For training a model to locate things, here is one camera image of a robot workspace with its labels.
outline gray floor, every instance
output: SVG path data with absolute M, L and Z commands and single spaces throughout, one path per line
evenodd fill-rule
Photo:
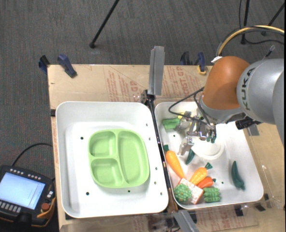
M 203 52 L 211 65 L 221 41 L 243 26 L 246 0 L 120 0 L 91 49 L 115 0 L 0 0 L 0 165 L 34 143 L 51 143 L 47 76 L 38 67 L 45 55 L 57 64 L 60 53 L 73 64 L 149 64 L 154 46 L 165 47 L 165 65 L 179 65 L 189 51 L 195 62 Z M 247 26 L 267 25 L 285 0 L 250 0 Z M 285 29 L 283 9 L 272 26 Z M 223 55 L 249 63 L 284 57 L 283 36 L 246 34 L 230 41 Z M 36 146 L 16 166 L 54 176 L 51 147 Z M 0 221 L 0 231 L 21 231 Z M 57 212 L 45 229 L 58 231 Z

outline white tray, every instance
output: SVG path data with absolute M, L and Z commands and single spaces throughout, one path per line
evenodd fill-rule
M 176 130 L 165 130 L 162 125 L 163 119 L 175 118 L 176 115 L 170 113 L 168 108 L 174 102 L 162 102 L 155 108 L 155 117 L 157 120 L 159 136 L 162 145 L 169 145 L 170 150 L 174 150 L 176 153 L 179 151 L 180 144 L 183 138 L 185 138 L 185 131 L 178 132 Z M 182 113 L 185 111 L 191 111 L 192 116 L 196 115 L 197 105 L 195 102 L 180 102 L 172 108 L 172 111 Z M 220 157 L 217 159 L 204 159 L 199 155 L 195 154 L 193 160 L 186 165 L 185 161 L 188 156 L 186 152 L 183 156 L 178 155 L 181 166 L 184 170 L 186 178 L 189 180 L 193 172 L 199 168 L 204 167 L 209 162 L 213 168 L 208 170 L 208 176 L 216 179 L 214 187 L 220 189 L 221 200 L 214 203 L 205 203 L 203 198 L 197 204 L 180 204 L 176 203 L 184 209 L 198 209 L 205 207 L 215 207 L 229 204 L 240 204 L 240 203 L 252 203 L 257 202 L 263 196 L 263 186 L 260 180 L 254 159 L 246 141 L 244 132 L 238 130 L 234 122 L 228 124 L 216 125 L 217 139 L 221 140 L 224 144 L 224 150 Z M 233 161 L 237 162 L 238 171 L 245 182 L 245 190 L 237 189 L 231 178 L 231 166 Z M 174 188 L 180 178 L 173 172 L 168 166 L 169 177 L 172 187 Z
M 67 101 L 56 109 L 61 203 L 74 218 L 162 212 L 168 204 L 165 175 L 151 112 L 138 102 Z M 128 129 L 144 140 L 148 180 L 133 188 L 104 188 L 90 173 L 88 139 L 100 130 Z

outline blue clamp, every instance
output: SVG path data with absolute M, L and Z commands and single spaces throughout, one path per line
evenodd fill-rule
M 38 62 L 38 67 L 47 74 L 47 65 L 50 65 L 48 59 L 45 55 L 42 55 L 40 61 Z
M 77 72 L 73 69 L 73 66 L 72 66 L 72 64 L 71 64 L 70 61 L 69 61 L 69 58 L 68 58 L 65 54 L 63 54 L 63 53 L 59 54 L 59 56 L 58 56 L 58 62 L 59 62 L 60 65 L 62 65 L 62 66 L 65 68 L 64 71 L 65 71 L 71 78 L 73 78 L 74 76 L 77 75 Z
M 205 60 L 204 60 L 204 55 L 202 52 L 199 52 L 197 55 L 197 60 L 195 65 L 199 64 L 200 71 L 204 72 L 205 71 Z

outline black pole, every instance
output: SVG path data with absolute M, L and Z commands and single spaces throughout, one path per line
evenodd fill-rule
M 89 46 L 90 46 L 91 48 L 95 48 L 95 42 L 96 42 L 97 38 L 99 37 L 99 35 L 100 35 L 102 29 L 104 28 L 106 22 L 107 22 L 108 19 L 110 18 L 110 15 L 113 13 L 113 11 L 114 11 L 115 7 L 117 6 L 118 2 L 119 2 L 119 0 L 116 0 L 116 1 L 114 2 L 113 6 L 112 6 L 111 9 L 109 10 L 109 12 L 108 12 L 108 14 L 107 14 L 107 16 L 106 16 L 106 18 L 105 18 L 105 20 L 104 20 L 104 22 L 103 22 L 102 25 L 100 26 L 100 28 L 99 28 L 98 32 L 96 33 L 95 37 L 93 38 L 92 42 L 89 44 Z
M 273 24 L 273 22 L 275 21 L 275 19 L 277 18 L 277 16 L 280 14 L 280 12 L 283 10 L 283 8 L 285 7 L 285 3 L 283 3 L 283 5 L 279 8 L 279 10 L 276 12 L 276 14 L 274 15 L 274 17 L 272 18 L 272 20 L 269 22 L 268 26 L 271 26 Z M 266 35 L 266 31 L 262 31 L 261 34 L 263 36 Z
M 244 17 L 244 27 L 247 25 L 249 3 L 250 3 L 250 0 L 246 0 L 246 9 L 245 9 L 245 17 Z M 243 34 L 243 35 L 241 36 L 241 44 L 246 44 L 245 34 Z

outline green plate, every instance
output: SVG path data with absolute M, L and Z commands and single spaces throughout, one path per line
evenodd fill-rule
M 135 131 L 98 131 L 89 138 L 88 148 L 92 178 L 102 187 L 135 187 L 149 177 L 145 143 Z

